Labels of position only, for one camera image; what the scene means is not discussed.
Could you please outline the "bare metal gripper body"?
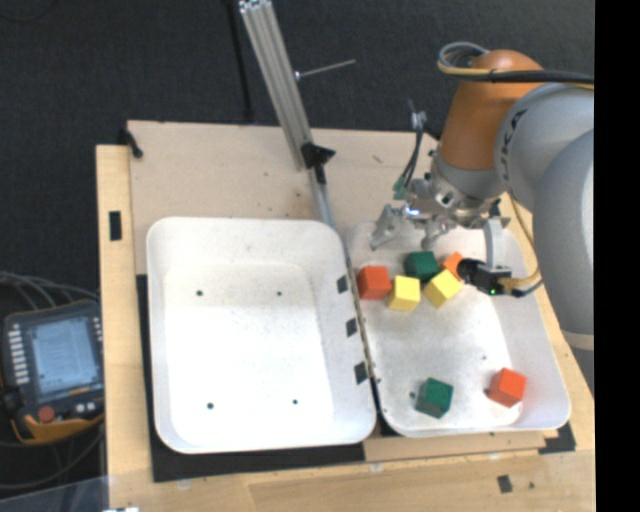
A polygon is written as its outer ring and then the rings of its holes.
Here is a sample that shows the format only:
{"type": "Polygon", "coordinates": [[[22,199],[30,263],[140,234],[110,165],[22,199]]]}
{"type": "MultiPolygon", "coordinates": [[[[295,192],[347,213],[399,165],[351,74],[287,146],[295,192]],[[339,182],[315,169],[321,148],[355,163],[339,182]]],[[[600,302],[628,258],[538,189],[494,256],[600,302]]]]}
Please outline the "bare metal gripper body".
{"type": "Polygon", "coordinates": [[[427,178],[398,179],[401,212],[408,220],[477,228],[494,216],[501,180],[494,173],[430,173],[427,178]]]}

